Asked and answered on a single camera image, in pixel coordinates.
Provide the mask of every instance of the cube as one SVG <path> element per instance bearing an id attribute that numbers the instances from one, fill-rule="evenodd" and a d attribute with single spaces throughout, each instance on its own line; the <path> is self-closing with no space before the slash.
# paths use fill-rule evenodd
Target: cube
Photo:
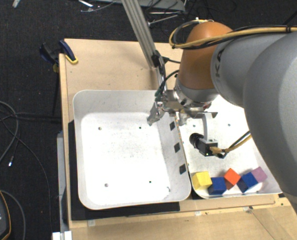
<path id="1" fill-rule="evenodd" d="M 239 181 L 237 182 L 237 186 L 242 191 L 242 193 L 248 191 L 250 188 L 254 187 L 259 182 L 256 180 L 256 178 L 253 176 L 252 172 L 248 172 L 247 174 L 244 174 Z"/>
<path id="2" fill-rule="evenodd" d="M 192 184 L 195 190 L 206 190 L 212 185 L 208 171 L 197 172 L 192 177 Z"/>
<path id="3" fill-rule="evenodd" d="M 224 180 L 226 184 L 226 188 L 230 190 L 233 188 L 236 183 L 240 180 L 241 176 L 232 168 L 228 169 L 227 172 L 224 174 Z"/>
<path id="4" fill-rule="evenodd" d="M 224 177 L 211 177 L 212 185 L 208 187 L 208 193 L 210 195 L 222 195 L 226 190 Z"/>
<path id="5" fill-rule="evenodd" d="M 267 179 L 266 173 L 263 171 L 262 167 L 257 167 L 256 169 L 252 170 L 251 173 L 253 174 L 254 178 L 260 183 Z"/>

